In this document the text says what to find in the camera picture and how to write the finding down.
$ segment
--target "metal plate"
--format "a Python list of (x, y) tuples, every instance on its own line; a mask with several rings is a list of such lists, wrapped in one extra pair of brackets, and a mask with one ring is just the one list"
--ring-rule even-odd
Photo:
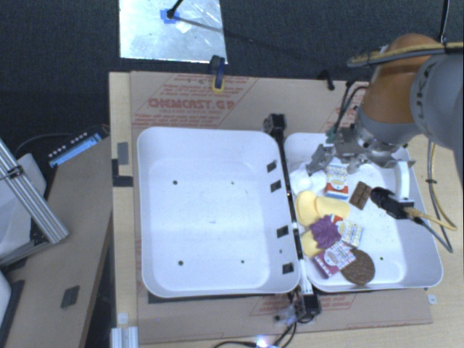
[(219, 0), (184, 0), (174, 20), (162, 11), (177, 0), (119, 0), (120, 56), (208, 63), (224, 57), (225, 41)]

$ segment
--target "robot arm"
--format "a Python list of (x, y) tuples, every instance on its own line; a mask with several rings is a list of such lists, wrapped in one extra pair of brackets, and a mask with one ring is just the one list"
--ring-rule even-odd
[[(409, 34), (391, 43), (385, 53), (411, 46), (430, 48), (436, 42)], [(352, 170), (366, 160), (393, 167), (396, 160), (392, 153), (419, 133), (454, 151), (462, 185), (462, 44), (457, 54), (422, 55), (379, 65), (355, 124), (340, 129), (334, 147), (336, 156), (349, 162)]]

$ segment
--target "metal frame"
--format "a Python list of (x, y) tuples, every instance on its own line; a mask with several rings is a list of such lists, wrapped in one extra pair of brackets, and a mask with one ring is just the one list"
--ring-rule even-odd
[(0, 138), (0, 177), (4, 179), (29, 212), (48, 243), (36, 245), (31, 241), (14, 250), (5, 257), (0, 258), (0, 266), (11, 264), (28, 255), (31, 255), (50, 244), (57, 244), (69, 235), (69, 231), (51, 211), (45, 199), (35, 189), (29, 178), (18, 165), (13, 154), (8, 150)]

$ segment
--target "wooden table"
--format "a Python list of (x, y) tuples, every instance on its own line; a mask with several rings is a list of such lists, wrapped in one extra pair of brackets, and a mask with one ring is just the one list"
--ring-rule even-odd
[[(112, 129), (112, 158), (117, 159), (118, 144), (128, 143), (129, 160), (119, 166), (120, 175), (132, 176), (131, 159), (131, 87), (128, 73), (112, 73), (109, 77), (110, 113)], [(432, 213), (426, 179), (427, 140), (419, 136), (408, 148), (417, 159), (415, 174), (426, 205)], [(363, 330), (300, 333), (290, 347), (459, 347), (464, 341), (463, 281), (463, 190), (457, 177), (452, 153), (438, 148), (436, 153), (436, 187), (438, 197), (449, 216), (459, 227), (449, 233), (455, 249), (449, 254), (438, 246), (444, 268), (442, 282), (428, 291), (436, 297), (431, 305), (434, 323), (421, 326), (398, 326)], [(116, 270), (116, 312), (118, 326), (137, 326), (136, 258), (133, 219), (133, 189), (116, 187), (113, 190), (114, 240)], [(143, 345), (166, 348), (211, 347), (219, 341), (190, 341), (169, 344)]]
[[(48, 202), (70, 235), (7, 274), (25, 281), (7, 348), (85, 346), (111, 239), (111, 182), (109, 138), (58, 167)], [(61, 308), (75, 286), (76, 303)]]

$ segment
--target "snack wrapper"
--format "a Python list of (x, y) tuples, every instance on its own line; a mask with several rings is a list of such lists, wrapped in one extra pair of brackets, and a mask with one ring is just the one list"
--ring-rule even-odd
[(353, 263), (356, 257), (342, 240), (314, 257), (314, 261), (327, 277), (331, 277)]
[(346, 242), (352, 247), (358, 247), (361, 241), (361, 235), (363, 234), (364, 228), (356, 223), (350, 222), (349, 220), (332, 215), (332, 223), (337, 226), (341, 235), (341, 240)]

